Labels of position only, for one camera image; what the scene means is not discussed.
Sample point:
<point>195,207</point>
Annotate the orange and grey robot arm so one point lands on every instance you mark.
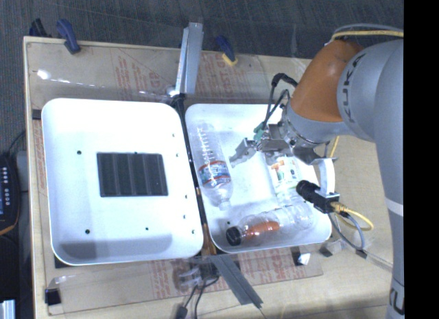
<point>374,98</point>

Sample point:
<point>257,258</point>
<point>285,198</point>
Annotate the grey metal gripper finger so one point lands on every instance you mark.
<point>240,158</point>
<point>247,144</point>

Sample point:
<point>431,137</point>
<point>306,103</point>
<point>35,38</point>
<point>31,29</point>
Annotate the black ribbed rectangular pad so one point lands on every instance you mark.
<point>132,174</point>

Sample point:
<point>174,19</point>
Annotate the brown cardboard board red print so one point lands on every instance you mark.
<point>137,67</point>

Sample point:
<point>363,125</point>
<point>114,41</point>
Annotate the clear bottle blue red label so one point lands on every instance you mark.
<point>212,170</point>

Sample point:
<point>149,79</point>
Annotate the clear bottle black cap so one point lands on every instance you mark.
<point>260,230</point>

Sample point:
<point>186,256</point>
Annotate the white plastic tray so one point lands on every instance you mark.
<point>252,187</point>
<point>75,187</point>

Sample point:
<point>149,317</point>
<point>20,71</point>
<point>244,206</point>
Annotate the black cylinder on white bracket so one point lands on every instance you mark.
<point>313,192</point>

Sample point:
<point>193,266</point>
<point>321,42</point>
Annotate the white carton orange green print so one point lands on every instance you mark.
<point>286,173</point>

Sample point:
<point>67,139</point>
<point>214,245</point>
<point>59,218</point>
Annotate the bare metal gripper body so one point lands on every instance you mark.
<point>278,141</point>

